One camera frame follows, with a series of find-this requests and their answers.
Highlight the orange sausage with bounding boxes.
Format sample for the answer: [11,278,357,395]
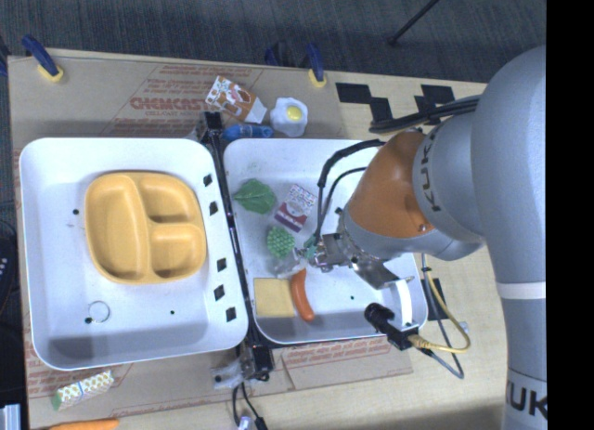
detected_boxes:
[290,267,317,324]

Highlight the white plastic tray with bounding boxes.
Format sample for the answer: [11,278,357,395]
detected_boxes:
[18,137,250,371]
[222,137,429,346]

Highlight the yellow divided plate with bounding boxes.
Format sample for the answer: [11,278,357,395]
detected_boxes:
[84,171,209,286]

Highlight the yellow cheese slice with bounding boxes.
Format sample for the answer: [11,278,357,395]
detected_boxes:
[252,277,298,319]

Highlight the white and yellow fried egg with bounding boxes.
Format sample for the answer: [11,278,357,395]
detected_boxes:
[269,96,310,138]

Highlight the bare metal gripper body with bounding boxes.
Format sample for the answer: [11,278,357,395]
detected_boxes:
[313,231,357,273]

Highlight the green lettuce leaf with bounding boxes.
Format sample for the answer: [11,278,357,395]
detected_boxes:
[232,178,278,215]

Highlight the brown cardboard board red print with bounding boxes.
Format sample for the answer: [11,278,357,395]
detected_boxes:
[6,49,415,425]

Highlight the orange carrot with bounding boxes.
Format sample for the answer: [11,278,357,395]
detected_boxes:
[47,417,121,430]

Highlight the green grapes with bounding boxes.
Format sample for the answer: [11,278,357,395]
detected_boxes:
[265,225,297,260]

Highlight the black block with thin wires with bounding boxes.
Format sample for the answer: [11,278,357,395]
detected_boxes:
[202,111,225,136]
[239,343,276,382]

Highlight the orange and white carton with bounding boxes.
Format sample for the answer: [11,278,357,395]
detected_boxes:
[204,75,268,124]

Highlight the blue bottle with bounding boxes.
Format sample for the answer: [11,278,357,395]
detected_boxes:
[221,123,276,143]

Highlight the black cylinder on white bracket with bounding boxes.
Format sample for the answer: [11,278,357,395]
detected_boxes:
[364,276,421,351]

